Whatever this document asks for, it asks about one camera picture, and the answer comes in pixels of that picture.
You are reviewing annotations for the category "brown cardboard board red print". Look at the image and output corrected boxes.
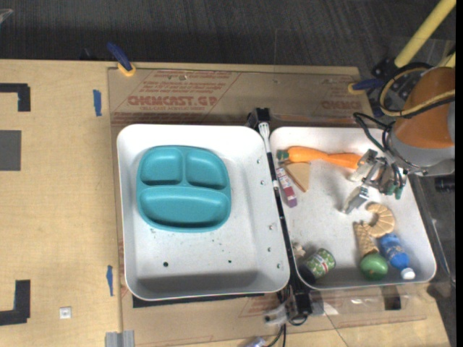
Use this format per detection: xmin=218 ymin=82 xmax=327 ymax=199
xmin=107 ymin=62 xmax=446 ymax=340

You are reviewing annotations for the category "purple and pink carton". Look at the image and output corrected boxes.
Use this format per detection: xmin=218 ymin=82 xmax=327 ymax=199
xmin=275 ymin=166 xmax=299 ymax=208

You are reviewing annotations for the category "black block with thin wires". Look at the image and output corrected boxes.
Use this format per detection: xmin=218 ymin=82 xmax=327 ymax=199
xmin=248 ymin=107 xmax=272 ymax=130
xmin=285 ymin=291 xmax=314 ymax=321

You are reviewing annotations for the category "tan croissant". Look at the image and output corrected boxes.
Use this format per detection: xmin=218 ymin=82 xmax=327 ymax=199
xmin=364 ymin=202 xmax=396 ymax=239

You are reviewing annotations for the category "white plastic tray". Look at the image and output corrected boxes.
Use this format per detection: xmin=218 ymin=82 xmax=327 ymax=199
xmin=116 ymin=123 xmax=292 ymax=301
xmin=269 ymin=126 xmax=438 ymax=291

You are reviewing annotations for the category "tan ice cream cone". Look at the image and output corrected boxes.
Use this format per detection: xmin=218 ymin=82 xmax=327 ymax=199
xmin=352 ymin=220 xmax=380 ymax=258

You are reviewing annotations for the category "orange carrot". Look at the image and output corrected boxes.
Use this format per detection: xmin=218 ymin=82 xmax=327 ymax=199
xmin=276 ymin=145 xmax=363 ymax=170

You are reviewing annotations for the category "tan bread slice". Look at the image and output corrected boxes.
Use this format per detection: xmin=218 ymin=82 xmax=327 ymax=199
xmin=282 ymin=160 xmax=313 ymax=194

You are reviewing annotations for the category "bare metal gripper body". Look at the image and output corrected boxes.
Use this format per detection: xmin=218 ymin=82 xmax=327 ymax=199
xmin=362 ymin=156 xmax=409 ymax=196

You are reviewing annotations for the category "blue bottle with white cap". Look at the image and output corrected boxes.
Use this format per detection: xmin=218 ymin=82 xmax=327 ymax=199
xmin=378 ymin=233 xmax=417 ymax=281

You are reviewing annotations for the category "green can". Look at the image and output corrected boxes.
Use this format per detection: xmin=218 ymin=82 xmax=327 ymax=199
xmin=298 ymin=248 xmax=337 ymax=283

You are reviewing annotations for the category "blue divided plate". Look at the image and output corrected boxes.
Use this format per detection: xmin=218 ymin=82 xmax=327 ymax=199
xmin=135 ymin=145 xmax=233 ymax=234

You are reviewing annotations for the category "thin black and white rod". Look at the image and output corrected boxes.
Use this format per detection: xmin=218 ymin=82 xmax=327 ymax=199
xmin=258 ymin=121 xmax=302 ymax=293

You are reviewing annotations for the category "green apple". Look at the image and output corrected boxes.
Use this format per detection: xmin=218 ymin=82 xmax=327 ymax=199
xmin=358 ymin=252 xmax=389 ymax=282

